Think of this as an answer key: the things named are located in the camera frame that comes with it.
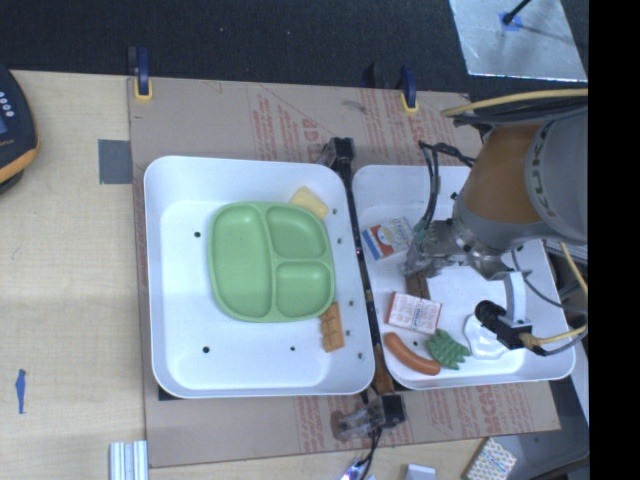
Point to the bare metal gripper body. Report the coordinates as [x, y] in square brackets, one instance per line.
[452, 245]

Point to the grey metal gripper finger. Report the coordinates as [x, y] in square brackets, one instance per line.
[436, 266]
[413, 264]

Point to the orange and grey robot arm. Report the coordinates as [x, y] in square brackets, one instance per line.
[505, 183]

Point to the brown chocolate bar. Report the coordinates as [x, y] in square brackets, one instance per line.
[417, 287]

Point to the white blue red carton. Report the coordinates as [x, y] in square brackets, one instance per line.
[385, 240]

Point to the orange and white packet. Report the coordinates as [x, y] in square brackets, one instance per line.
[414, 313]

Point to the thin black and white rod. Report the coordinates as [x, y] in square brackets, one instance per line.
[367, 288]

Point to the white plastic tray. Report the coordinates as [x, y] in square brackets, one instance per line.
[250, 363]
[480, 293]

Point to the green lettuce leaf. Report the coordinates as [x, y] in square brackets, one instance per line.
[446, 350]

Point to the white fried egg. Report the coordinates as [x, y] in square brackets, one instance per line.
[480, 340]

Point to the red sausage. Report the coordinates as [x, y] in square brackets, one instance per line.
[407, 354]

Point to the orange waffle biscuit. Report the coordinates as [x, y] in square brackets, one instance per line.
[332, 330]

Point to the yellow cheese slice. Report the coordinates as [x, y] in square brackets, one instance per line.
[309, 201]

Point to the green divided plate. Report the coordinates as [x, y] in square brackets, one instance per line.
[245, 263]

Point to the orange patterned carton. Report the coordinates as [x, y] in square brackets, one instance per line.
[490, 460]

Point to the small white box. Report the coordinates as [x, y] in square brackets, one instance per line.
[420, 472]

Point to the brown cardboard board red print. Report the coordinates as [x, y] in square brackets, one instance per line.
[215, 118]

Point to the black cylinder on white bracket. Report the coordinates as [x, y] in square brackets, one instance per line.
[505, 320]

